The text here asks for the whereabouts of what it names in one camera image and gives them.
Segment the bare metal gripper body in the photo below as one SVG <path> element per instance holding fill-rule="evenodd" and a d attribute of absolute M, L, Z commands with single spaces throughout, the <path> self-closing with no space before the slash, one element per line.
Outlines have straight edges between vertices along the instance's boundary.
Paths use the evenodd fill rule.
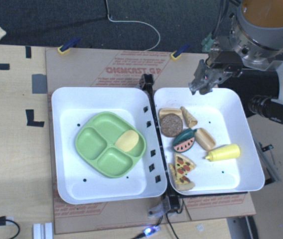
<path fill-rule="evenodd" d="M 208 68 L 238 77 L 242 69 L 276 71 L 283 77 L 283 27 L 258 27 L 234 22 L 228 36 L 220 36 L 205 61 Z"/>

